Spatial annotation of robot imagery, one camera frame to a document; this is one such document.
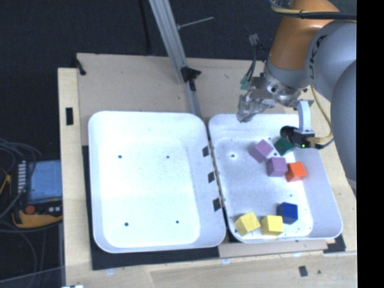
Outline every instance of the wire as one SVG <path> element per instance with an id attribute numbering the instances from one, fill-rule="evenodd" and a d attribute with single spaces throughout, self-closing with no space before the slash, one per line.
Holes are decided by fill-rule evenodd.
<path id="1" fill-rule="evenodd" d="M 0 169 L 4 172 L 4 181 L 2 182 L 2 185 L 0 187 L 0 195 L 1 193 L 3 192 L 6 184 L 9 184 L 11 181 L 12 181 L 12 178 L 11 176 L 7 173 L 6 170 L 4 170 L 2 167 L 0 167 Z"/>
<path id="2" fill-rule="evenodd" d="M 30 146 L 28 144 L 19 143 L 19 142 L 9 142 L 1 137 L 0 137 L 0 150 L 6 152 L 12 157 L 11 164 L 7 169 L 8 172 L 11 172 L 16 167 L 16 160 L 19 157 L 25 158 L 27 154 L 29 154 L 29 156 L 32 158 L 32 161 L 30 161 L 31 169 L 26 179 L 26 186 L 28 186 L 32 179 L 33 173 L 35 171 L 37 154 L 41 155 L 41 152 L 37 148 L 34 148 L 33 146 Z M 0 214 L 0 220 L 2 220 L 8 214 L 11 208 L 18 202 L 22 194 L 23 192 L 20 192 L 16 195 L 16 197 L 11 201 L 11 203 L 7 206 L 7 208 Z"/>
<path id="3" fill-rule="evenodd" d="M 357 20 L 356 15 L 344 14 L 334 11 L 311 11 L 311 10 L 291 10 L 288 6 L 293 0 L 269 0 L 274 12 L 301 19 L 338 19 L 338 20 Z"/>
<path id="4" fill-rule="evenodd" d="M 40 287 L 40 283 L 41 283 L 41 273 L 43 271 L 44 256 L 46 252 L 46 239 L 47 239 L 47 230 L 44 231 L 44 235 L 43 235 L 43 245 L 41 250 L 40 267 L 39 267 L 39 274 L 37 278 L 37 287 Z"/>
<path id="5" fill-rule="evenodd" d="M 269 50 L 268 48 L 264 48 L 259 42 L 257 42 L 256 44 L 253 44 L 252 47 L 253 47 L 252 63 L 250 65 L 247 73 L 245 74 L 245 77 L 246 77 L 246 80 L 247 80 L 248 83 L 252 79 L 254 70 L 256 68 L 256 61 L 257 61 L 257 57 L 258 57 L 258 51 L 259 50 Z"/>
<path id="6" fill-rule="evenodd" d="M 13 227 L 11 224 L 8 224 L 7 222 L 4 222 L 2 221 L 1 222 L 2 224 L 12 228 L 12 229 L 16 229 L 15 227 Z M 31 287 L 32 283 L 34 282 L 35 280 L 35 276 L 36 276 L 36 272 L 37 272 L 37 268 L 38 268 L 38 260 L 37 260 L 37 254 L 36 254 L 36 250 L 34 248 L 34 246 L 32 245 L 32 242 L 22 233 L 22 232 L 19 232 L 20 233 L 20 236 L 25 240 L 25 242 L 29 245 L 30 249 L 31 249 L 31 252 L 32 252 L 32 256 L 34 258 L 34 270 L 33 270 L 33 275 L 31 277 L 31 280 L 29 281 L 29 284 L 26 288 L 29 288 Z"/>
<path id="7" fill-rule="evenodd" d="M 311 86 L 311 90 L 312 90 L 312 94 L 313 94 L 313 98 L 317 104 L 317 106 L 319 107 L 322 115 L 324 116 L 326 122 L 328 123 L 328 127 L 329 127 L 329 134 L 325 137 L 308 137 L 307 138 L 307 141 L 309 141 L 311 143 L 311 145 L 313 146 L 316 146 L 316 145 L 319 145 L 317 146 L 318 149 L 320 148 L 324 148 L 326 146 L 328 146 L 329 144 L 331 144 L 333 142 L 333 133 L 332 133 L 332 127 L 331 127 L 331 120 L 329 119 L 329 117 L 327 116 L 327 114 L 325 113 L 322 105 L 320 104 L 320 101 L 317 97 L 317 94 L 316 94 L 316 91 L 314 90 L 314 88 Z"/>

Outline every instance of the empty white tray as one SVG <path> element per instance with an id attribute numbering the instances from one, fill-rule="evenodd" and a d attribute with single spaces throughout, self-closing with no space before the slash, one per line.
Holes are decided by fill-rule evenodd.
<path id="1" fill-rule="evenodd" d="M 229 229 L 241 242 L 328 239 L 342 231 L 341 216 L 318 150 L 295 148 L 283 155 L 287 163 L 302 161 L 305 166 L 308 175 L 295 182 L 287 182 L 285 176 L 269 177 L 265 161 L 258 163 L 249 153 L 262 139 L 274 147 L 281 127 L 298 124 L 295 114 L 259 114 L 246 123 L 238 122 L 236 115 L 219 114 L 209 121 Z M 272 156 L 280 156 L 275 148 L 267 159 Z M 283 202 L 298 206 L 298 220 L 284 224 L 280 235 L 263 235 L 261 229 L 244 236 L 237 232 L 235 221 L 240 215 L 254 212 L 260 221 L 266 215 L 275 215 L 277 205 Z"/>
<path id="2" fill-rule="evenodd" d="M 189 113 L 88 124 L 94 239 L 110 253 L 214 247 L 226 234 L 206 127 Z"/>

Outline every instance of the orange block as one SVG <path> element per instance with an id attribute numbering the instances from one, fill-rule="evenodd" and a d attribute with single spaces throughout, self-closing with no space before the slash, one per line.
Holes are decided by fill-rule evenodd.
<path id="1" fill-rule="evenodd" d="M 307 171 L 301 161 L 288 163 L 288 172 L 286 172 L 288 182 L 302 180 L 306 175 Z"/>

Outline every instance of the black bracket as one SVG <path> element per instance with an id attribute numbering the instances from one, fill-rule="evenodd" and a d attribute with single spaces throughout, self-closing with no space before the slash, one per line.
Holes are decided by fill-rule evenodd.
<path id="1" fill-rule="evenodd" d="M 196 91 L 196 86 L 194 84 L 194 80 L 201 74 L 200 70 L 194 70 L 187 66 L 181 68 L 181 74 L 184 82 L 189 82 L 190 89 L 192 91 Z"/>

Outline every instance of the blue block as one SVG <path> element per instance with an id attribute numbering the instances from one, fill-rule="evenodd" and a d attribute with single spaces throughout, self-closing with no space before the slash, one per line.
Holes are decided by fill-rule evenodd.
<path id="1" fill-rule="evenodd" d="M 298 219 L 298 206 L 284 202 L 277 206 L 276 213 L 283 217 L 283 223 L 292 224 Z"/>

